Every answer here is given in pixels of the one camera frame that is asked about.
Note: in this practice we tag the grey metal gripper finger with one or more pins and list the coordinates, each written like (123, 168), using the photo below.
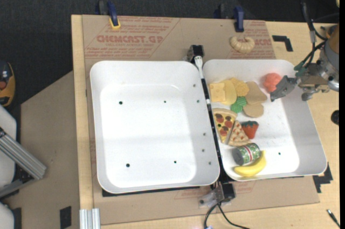
(282, 87)
(308, 93)

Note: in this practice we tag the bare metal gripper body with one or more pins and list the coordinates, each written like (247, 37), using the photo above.
(314, 77)

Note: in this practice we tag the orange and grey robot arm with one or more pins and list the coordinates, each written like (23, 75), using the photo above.
(333, 42)

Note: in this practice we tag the orange toy berry cluster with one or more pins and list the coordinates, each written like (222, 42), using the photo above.
(271, 82)

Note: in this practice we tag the tan toy bread slice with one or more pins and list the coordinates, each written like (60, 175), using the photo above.
(254, 93)

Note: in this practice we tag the tan round toy biscuit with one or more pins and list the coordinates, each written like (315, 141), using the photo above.
(254, 110)

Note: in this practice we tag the yellow toy waffle cracker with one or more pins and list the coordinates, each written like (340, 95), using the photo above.
(241, 87)

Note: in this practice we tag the white plastic tray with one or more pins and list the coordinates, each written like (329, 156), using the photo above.
(283, 131)
(151, 128)

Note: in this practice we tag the green toy lettuce leaf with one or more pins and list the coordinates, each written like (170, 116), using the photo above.
(238, 104)

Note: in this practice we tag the red toy strawberry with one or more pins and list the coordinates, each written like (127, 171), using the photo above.
(250, 128)

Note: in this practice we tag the pale yellow oval toy slice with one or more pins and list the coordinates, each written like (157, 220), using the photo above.
(229, 91)

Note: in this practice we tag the beige toy croissant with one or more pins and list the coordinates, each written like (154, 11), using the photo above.
(242, 45)

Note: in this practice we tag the small toy pizza slice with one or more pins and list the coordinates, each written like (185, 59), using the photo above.
(237, 135)

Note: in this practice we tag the yellow toy cheese slice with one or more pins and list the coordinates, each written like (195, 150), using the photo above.
(216, 92)

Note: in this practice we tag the large toy pizza slice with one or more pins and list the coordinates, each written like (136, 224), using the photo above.
(222, 121)

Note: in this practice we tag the green and white small can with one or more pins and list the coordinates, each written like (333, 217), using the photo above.
(246, 153)

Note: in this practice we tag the thin black and white rod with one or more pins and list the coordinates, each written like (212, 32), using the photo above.
(207, 96)

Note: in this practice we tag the yellow banana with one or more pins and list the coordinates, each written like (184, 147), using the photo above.
(254, 168)

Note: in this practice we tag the brown cardboard board red print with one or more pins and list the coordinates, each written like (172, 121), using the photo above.
(151, 42)

